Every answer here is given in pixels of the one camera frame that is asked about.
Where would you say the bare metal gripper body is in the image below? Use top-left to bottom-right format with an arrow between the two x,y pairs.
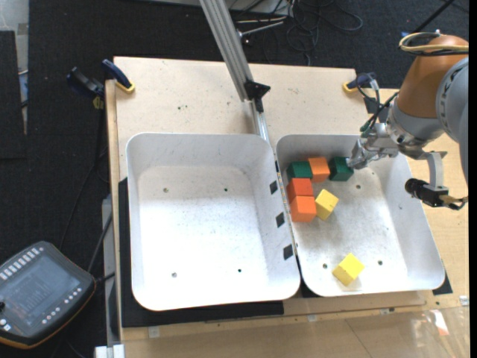
358,122 -> 400,159

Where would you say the green cube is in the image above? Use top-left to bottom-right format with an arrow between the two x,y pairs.
285,160 -> 314,181
328,156 -> 355,182

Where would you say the orange cube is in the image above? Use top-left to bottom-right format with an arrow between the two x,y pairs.
308,157 -> 332,183
289,195 -> 318,224

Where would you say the yellow cube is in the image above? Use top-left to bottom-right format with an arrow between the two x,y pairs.
315,189 -> 340,222
332,252 -> 366,287

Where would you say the red-orange cube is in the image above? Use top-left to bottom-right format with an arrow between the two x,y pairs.
285,178 -> 315,201

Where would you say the white plastic tray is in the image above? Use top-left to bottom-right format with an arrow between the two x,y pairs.
275,134 -> 446,298
125,131 -> 302,312

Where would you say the pale wood board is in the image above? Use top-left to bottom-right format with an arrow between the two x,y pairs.
113,55 -> 428,342

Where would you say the black cylinder on white bracket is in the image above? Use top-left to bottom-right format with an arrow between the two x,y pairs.
404,151 -> 450,207

